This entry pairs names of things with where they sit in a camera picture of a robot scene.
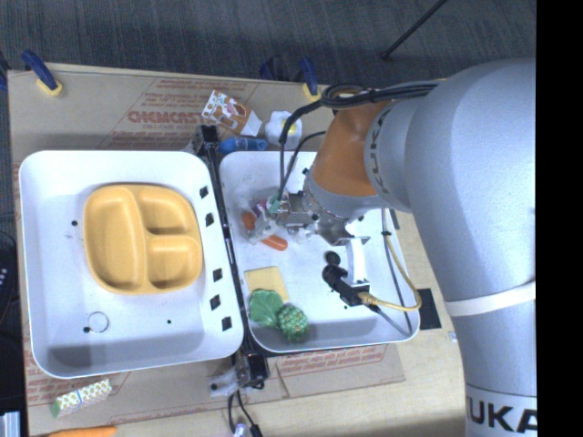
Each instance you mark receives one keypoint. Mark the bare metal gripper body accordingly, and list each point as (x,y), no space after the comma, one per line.
(298,210)

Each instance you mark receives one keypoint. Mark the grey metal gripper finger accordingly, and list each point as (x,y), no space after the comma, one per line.
(300,234)
(262,228)

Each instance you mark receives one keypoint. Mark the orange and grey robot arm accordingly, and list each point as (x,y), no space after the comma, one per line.
(460,189)

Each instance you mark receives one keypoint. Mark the orange sausage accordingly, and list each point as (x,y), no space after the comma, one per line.
(275,243)

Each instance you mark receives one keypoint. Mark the yellow cheese slice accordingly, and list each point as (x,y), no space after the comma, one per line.
(268,278)

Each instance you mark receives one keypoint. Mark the green lettuce leaf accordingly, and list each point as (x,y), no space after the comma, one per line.
(263,307)

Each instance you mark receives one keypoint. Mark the white and yellow toy egg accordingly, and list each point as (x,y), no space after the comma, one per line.
(277,128)

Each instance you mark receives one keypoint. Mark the blue bottle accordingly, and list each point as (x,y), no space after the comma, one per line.
(243,144)

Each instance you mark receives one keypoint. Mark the green grapes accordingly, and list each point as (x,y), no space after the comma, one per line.
(293,321)

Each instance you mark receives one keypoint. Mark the white plastic tray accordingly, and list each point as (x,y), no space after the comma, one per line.
(136,335)
(319,326)

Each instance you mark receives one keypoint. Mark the brown and white carton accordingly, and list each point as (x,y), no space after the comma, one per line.
(230,112)

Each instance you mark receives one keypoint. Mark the orange divided plate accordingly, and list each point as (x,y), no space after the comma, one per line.
(136,239)

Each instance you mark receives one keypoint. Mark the clear plastic packet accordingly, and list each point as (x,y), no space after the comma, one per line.
(224,383)

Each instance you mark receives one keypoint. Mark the brown cardboard board red print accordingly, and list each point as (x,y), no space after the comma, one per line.
(114,107)

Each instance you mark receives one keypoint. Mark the orange carrot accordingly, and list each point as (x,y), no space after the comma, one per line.
(84,432)

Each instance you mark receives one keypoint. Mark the black cylinder on white bracket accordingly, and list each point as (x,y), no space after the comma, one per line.
(353,262)

